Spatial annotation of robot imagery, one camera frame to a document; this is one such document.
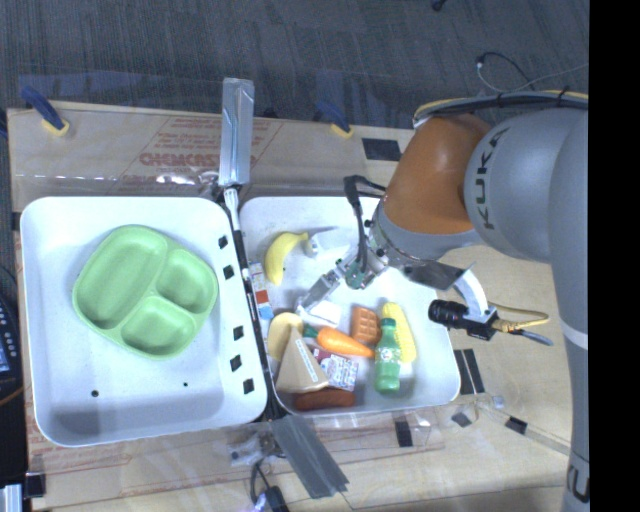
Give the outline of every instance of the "small box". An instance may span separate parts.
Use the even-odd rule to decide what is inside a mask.
[[[353,391],[358,375],[358,363],[338,354],[332,354],[319,348],[313,349],[313,357],[320,364],[329,379],[329,386]]]

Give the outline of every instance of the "white plastic tray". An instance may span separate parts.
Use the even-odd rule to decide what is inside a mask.
[[[123,350],[73,310],[71,291],[83,265],[109,232],[126,224],[173,237],[218,276],[209,319],[173,359]],[[21,236],[35,417],[51,441],[94,445],[242,424],[262,413],[266,385],[231,228],[218,205],[197,198],[48,197],[24,210]]]
[[[371,218],[378,203],[376,199],[362,198],[364,218]],[[353,244],[357,243],[358,228],[352,208],[341,197],[259,197],[249,200],[240,211],[240,224],[244,235],[247,257],[263,262],[264,254],[283,231],[310,234],[327,228],[339,227],[349,231]],[[295,301],[314,284],[318,277],[333,268],[333,259],[314,260],[304,254],[298,245],[285,260],[284,280],[280,286],[268,283],[269,299],[277,314],[292,311]],[[400,304],[411,325],[418,357],[412,364],[403,365],[401,389],[397,395],[383,396],[373,387],[374,372],[371,360],[359,361],[356,384],[356,405],[348,409],[326,409],[307,416],[326,416],[350,413],[368,413],[410,410],[443,405],[456,398],[460,389],[460,374],[453,355],[447,330],[431,322],[427,310],[436,299],[435,290],[412,283],[400,271],[388,269],[365,290],[352,290],[343,282],[329,300],[342,307],[338,326],[349,332],[352,305],[361,305],[380,311],[386,301]],[[281,403],[291,412],[292,397],[279,396]]]

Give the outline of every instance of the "toy sausage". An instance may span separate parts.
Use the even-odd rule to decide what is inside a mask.
[[[320,391],[297,394],[293,400],[293,405],[299,411],[315,411],[330,407],[351,407],[355,402],[356,395],[351,391],[324,388]]]

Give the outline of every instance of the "yellow item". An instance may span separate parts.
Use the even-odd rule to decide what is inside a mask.
[[[353,136],[353,128],[349,128],[349,131],[345,132],[342,128],[334,123],[331,123],[331,131],[333,133],[337,133],[343,139],[350,139]]]
[[[292,249],[303,240],[308,240],[308,233],[280,233],[267,249],[264,257],[264,272],[267,279],[275,285],[282,283],[284,277],[284,260]]]
[[[289,342],[282,356],[276,391],[306,393],[329,385],[329,379],[302,340],[297,329],[291,329]]]
[[[49,133],[52,133],[56,137],[62,137],[63,135],[66,135],[67,132],[69,131],[69,121],[67,121],[66,119],[62,120],[62,128],[60,128],[59,130],[55,126],[53,126],[50,122],[45,121],[44,119],[40,122],[40,124]]]
[[[395,302],[387,302],[382,306],[381,318],[393,318],[396,321],[395,335],[400,346],[400,360],[403,363],[413,362],[417,356],[416,343],[402,308]]]
[[[269,325],[267,334],[267,352],[276,361],[282,361],[284,349],[287,346],[291,332],[295,329],[302,335],[304,325],[302,318],[295,313],[284,312],[276,315]]]
[[[493,321],[491,324],[491,328],[500,332],[511,332],[517,331],[518,329],[523,329],[525,327],[532,327],[534,325],[542,325],[546,324],[549,321],[549,315],[546,313],[542,313],[541,311],[531,311],[529,309],[519,309],[512,308],[509,306],[502,306],[501,304],[496,304],[495,302],[489,302],[492,306],[495,306],[497,309],[508,311],[510,313],[520,313],[522,315],[531,315],[537,316],[537,319],[534,320],[503,320],[502,318],[498,318]]]

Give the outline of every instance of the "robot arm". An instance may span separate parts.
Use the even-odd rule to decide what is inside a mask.
[[[536,111],[493,128],[467,114],[495,106]],[[485,306],[482,287],[470,270],[437,260],[451,249],[484,242],[509,256],[549,263],[573,398],[563,512],[590,510],[587,109],[585,96],[564,91],[453,100],[419,109],[416,133],[369,226],[366,256],[361,234],[358,255],[325,274],[302,299],[303,307],[311,307],[343,278],[352,288],[365,288],[391,266],[426,286],[454,286],[467,305],[434,301],[430,319],[489,339],[497,316]],[[357,213],[357,194],[349,195]],[[536,339],[519,331],[512,334]]]

